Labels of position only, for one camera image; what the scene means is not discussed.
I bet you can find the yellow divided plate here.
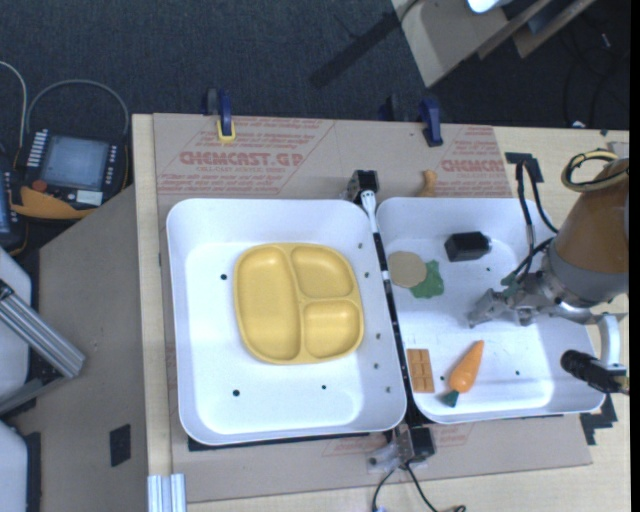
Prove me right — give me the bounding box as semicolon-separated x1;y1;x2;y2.
233;243;365;366

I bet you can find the white plastic tray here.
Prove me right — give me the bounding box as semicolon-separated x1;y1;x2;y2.
374;196;609;425
165;198;409;445

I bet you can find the green lettuce leaf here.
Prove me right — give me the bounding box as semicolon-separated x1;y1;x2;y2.
409;259;445;300

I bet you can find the brown cardboard board red print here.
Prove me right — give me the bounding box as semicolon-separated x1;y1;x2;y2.
152;112;595;504

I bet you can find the orange carrot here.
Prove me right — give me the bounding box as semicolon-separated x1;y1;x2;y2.
439;339;486;409

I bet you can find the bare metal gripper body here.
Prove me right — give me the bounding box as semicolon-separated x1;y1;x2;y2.
501;271;597;327

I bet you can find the black box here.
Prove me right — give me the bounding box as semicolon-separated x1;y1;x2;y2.
443;231;492;263

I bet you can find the orange rectangular waffle biscuit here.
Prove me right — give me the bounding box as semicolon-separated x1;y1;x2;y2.
405;348;437;394

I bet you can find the tan toy drumstick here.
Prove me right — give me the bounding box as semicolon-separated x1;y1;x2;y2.
416;169;440;198

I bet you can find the tan round biscuit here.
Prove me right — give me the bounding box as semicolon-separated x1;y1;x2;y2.
387;250;429;289

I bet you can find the black cylinder on white bracket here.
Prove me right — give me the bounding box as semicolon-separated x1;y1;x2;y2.
559;312;630;397

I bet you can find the black block with thin wires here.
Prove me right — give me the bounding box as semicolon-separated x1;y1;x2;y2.
367;424;437;472
349;168;380;202

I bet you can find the thin black and white rod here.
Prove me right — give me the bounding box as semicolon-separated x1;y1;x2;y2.
360;189;416;427

